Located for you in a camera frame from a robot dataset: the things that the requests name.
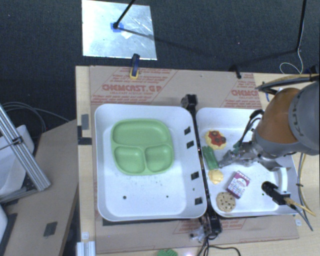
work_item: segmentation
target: blue tape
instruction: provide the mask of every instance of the blue tape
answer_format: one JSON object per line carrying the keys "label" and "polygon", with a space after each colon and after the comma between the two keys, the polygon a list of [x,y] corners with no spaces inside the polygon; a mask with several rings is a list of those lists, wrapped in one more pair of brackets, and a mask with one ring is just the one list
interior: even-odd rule
{"label": "blue tape", "polygon": [[124,29],[125,27],[124,27],[124,25],[120,22],[119,23],[119,26],[118,26],[118,28],[120,28],[120,29],[115,29],[114,28],[114,22],[112,22],[112,23],[110,23],[110,27],[111,27],[111,29],[112,29],[112,31],[114,32],[114,33],[120,33],[121,32],[121,30],[120,29]]}

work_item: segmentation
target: snack package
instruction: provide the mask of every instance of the snack package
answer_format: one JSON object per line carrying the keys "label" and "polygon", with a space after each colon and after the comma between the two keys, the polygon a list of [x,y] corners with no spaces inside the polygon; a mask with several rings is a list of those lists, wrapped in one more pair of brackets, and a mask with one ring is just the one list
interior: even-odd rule
{"label": "snack package", "polygon": [[245,192],[249,183],[250,179],[240,171],[237,171],[226,190],[234,195],[236,199],[239,199]]}

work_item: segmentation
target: metal pole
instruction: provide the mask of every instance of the metal pole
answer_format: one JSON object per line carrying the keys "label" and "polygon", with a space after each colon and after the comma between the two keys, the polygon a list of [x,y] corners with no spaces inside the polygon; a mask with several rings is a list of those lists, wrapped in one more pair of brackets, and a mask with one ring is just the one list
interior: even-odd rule
{"label": "metal pole", "polygon": [[304,22],[305,22],[306,6],[307,6],[307,0],[303,0],[302,10],[301,10],[301,17],[300,17],[299,35],[298,35],[298,41],[297,41],[297,44],[296,44],[296,50],[297,51],[299,50],[300,44],[301,44],[302,31],[304,29]]}
{"label": "metal pole", "polygon": [[129,5],[125,8],[124,12],[121,14],[120,18],[113,23],[113,28],[116,30],[119,26],[120,21],[123,19],[123,17],[126,15],[126,13],[129,11],[130,7],[134,4],[136,0],[131,0],[131,2],[129,3]]}

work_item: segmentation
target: green object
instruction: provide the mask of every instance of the green object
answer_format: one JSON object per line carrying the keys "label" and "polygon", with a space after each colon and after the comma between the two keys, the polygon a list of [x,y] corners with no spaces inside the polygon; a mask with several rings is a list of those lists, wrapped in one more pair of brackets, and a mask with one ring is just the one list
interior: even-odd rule
{"label": "green object", "polygon": [[205,162],[208,165],[209,170],[219,168],[218,161],[215,156],[215,152],[211,147],[203,146],[202,155],[204,156]]}
{"label": "green object", "polygon": [[178,256],[178,253],[176,253],[174,250],[160,250],[158,251],[157,256]]}
{"label": "green object", "polygon": [[155,119],[126,119],[111,130],[111,149],[117,168],[127,175],[154,175],[174,161],[168,127]]}
{"label": "green object", "polygon": [[240,146],[241,146],[241,142],[239,140],[236,144],[233,145],[234,150],[232,151],[232,153],[238,154]]}

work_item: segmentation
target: green divided plate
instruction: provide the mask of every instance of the green divided plate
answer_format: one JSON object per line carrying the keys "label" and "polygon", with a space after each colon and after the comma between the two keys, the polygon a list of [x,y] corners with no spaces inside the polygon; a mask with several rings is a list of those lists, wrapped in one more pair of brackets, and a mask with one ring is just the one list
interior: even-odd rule
{"label": "green divided plate", "polygon": [[111,130],[111,148],[117,168],[128,175],[154,175],[174,161],[168,127],[155,119],[126,119]]}

